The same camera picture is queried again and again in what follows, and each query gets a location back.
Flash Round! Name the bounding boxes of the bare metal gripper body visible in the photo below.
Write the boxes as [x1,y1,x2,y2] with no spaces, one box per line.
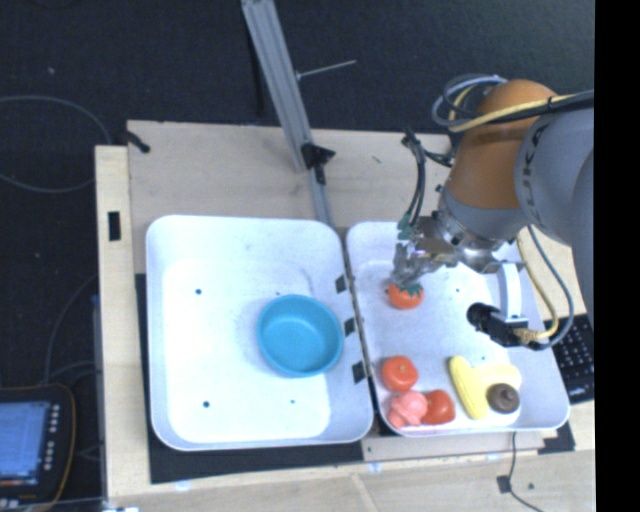
[411,212,507,274]

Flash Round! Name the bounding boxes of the orange tomato with green stem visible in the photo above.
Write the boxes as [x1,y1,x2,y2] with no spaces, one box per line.
[387,281,425,311]

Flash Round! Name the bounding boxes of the thin black rod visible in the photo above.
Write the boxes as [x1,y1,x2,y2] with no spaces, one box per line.
[340,227,377,426]

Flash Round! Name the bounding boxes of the white plastic tray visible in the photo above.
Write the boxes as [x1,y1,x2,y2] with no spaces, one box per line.
[144,214,375,452]
[344,220,572,439]

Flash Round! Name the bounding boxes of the orange toy tangerine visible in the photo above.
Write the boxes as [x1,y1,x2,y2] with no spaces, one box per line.
[381,355,420,393]

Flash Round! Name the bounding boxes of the blue bowl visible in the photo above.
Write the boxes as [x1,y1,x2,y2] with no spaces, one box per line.
[256,293,345,379]

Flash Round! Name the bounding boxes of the yellow toy corn cob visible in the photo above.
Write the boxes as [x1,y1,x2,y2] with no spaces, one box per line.
[447,355,491,421]

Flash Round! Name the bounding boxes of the yellow toy cheese wedge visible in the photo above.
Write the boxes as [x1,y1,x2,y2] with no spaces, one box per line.
[474,362,523,397]

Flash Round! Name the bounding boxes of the pink toy ice cream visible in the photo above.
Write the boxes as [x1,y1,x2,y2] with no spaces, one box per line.
[387,390,429,430]

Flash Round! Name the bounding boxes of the red toy tomato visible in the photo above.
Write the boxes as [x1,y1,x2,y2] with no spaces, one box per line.
[422,389,457,427]

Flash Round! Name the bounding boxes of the brown toy chocolate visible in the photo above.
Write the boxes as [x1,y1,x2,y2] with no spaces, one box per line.
[486,382,522,416]

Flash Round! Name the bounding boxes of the black keyboard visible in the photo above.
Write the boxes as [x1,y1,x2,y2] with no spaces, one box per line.
[551,313,595,406]

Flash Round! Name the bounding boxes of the pale wood board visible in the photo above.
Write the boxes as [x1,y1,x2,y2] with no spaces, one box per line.
[126,119,589,464]

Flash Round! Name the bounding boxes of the black cylinder on white bracket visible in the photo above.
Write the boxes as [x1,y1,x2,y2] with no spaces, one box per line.
[466,259,531,347]

